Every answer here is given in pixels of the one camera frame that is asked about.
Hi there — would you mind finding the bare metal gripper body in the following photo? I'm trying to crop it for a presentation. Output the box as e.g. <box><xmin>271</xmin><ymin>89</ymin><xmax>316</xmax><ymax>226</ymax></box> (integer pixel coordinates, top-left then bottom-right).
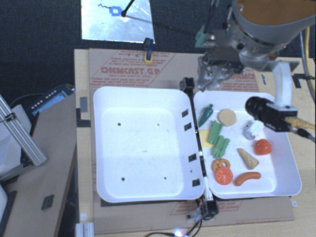
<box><xmin>204</xmin><ymin>28</ymin><xmax>248</xmax><ymax>73</ymax></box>

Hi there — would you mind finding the dark green chili pepper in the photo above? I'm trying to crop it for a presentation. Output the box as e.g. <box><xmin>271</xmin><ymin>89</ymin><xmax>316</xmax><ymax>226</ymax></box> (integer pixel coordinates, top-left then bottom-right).
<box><xmin>198</xmin><ymin>104</ymin><xmax>214</xmax><ymax>128</ymax></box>

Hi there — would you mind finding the tan round biscuit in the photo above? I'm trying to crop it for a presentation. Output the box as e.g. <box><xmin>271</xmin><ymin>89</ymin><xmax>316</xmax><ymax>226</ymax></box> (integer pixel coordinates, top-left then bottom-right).
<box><xmin>217</xmin><ymin>109</ymin><xmax>237</xmax><ymax>127</ymax></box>

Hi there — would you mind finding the light green pea pod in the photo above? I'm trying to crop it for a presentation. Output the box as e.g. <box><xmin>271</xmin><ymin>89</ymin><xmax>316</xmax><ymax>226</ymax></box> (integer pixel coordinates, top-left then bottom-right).
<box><xmin>212</xmin><ymin>135</ymin><xmax>231</xmax><ymax>158</ymax></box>
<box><xmin>207</xmin><ymin>120</ymin><xmax>224</xmax><ymax>145</ymax></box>

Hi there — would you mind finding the thin black and white rod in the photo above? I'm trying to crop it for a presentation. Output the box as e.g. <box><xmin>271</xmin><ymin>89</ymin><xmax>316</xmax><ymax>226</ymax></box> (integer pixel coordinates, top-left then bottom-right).
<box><xmin>186</xmin><ymin>89</ymin><xmax>213</xmax><ymax>202</ymax></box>

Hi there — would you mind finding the yellow cheese slice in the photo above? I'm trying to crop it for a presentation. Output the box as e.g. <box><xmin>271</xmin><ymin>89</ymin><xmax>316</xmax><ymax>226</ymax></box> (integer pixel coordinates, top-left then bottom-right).
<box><xmin>199</xmin><ymin>129</ymin><xmax>215</xmax><ymax>149</ymax></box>

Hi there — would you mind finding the white crumpled packet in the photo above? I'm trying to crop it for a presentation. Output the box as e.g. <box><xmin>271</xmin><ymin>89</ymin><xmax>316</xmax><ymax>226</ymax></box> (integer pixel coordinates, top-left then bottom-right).
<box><xmin>244</xmin><ymin>120</ymin><xmax>265</xmax><ymax>140</ymax></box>

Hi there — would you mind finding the brown cardboard board red print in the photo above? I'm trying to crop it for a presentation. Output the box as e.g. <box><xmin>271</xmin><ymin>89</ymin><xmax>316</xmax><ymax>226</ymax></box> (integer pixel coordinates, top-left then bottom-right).
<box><xmin>74</xmin><ymin>48</ymin><xmax>296</xmax><ymax>235</ymax></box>

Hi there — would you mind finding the red-orange tomato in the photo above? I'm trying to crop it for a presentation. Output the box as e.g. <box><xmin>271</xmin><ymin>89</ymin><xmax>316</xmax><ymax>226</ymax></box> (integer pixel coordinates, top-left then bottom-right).
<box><xmin>254</xmin><ymin>139</ymin><xmax>272</xmax><ymax>156</ymax></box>

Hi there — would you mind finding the tan ice cream cone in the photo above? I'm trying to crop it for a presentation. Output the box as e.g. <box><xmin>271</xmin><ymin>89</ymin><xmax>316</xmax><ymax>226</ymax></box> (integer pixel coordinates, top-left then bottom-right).
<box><xmin>237</xmin><ymin>148</ymin><xmax>260</xmax><ymax>170</ymax></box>

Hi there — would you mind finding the brown pretzel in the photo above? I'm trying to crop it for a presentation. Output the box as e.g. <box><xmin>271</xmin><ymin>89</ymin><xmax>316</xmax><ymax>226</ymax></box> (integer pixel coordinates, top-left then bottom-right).
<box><xmin>211</xmin><ymin>158</ymin><xmax>231</xmax><ymax>173</ymax></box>

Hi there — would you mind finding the white plastic tray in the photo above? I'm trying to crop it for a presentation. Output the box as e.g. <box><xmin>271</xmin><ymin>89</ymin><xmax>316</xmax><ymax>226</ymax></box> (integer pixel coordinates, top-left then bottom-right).
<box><xmin>193</xmin><ymin>90</ymin><xmax>303</xmax><ymax>200</ymax></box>
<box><xmin>93</xmin><ymin>86</ymin><xmax>206</xmax><ymax>203</ymax></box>

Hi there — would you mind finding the orange fruit slice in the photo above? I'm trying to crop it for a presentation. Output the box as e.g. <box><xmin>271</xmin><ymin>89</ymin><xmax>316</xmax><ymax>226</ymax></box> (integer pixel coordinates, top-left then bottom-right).
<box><xmin>215</xmin><ymin>166</ymin><xmax>234</xmax><ymax>186</ymax></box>

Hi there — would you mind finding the orange-brown sausage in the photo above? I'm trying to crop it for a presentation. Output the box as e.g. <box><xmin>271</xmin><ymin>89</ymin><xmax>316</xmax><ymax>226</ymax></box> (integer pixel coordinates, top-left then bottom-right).
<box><xmin>234</xmin><ymin>171</ymin><xmax>262</xmax><ymax>187</ymax></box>

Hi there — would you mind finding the black cylinder on white bracket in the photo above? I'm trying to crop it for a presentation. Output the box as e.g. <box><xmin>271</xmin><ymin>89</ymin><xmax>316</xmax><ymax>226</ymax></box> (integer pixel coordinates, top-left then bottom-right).
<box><xmin>244</xmin><ymin>60</ymin><xmax>299</xmax><ymax>133</ymax></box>

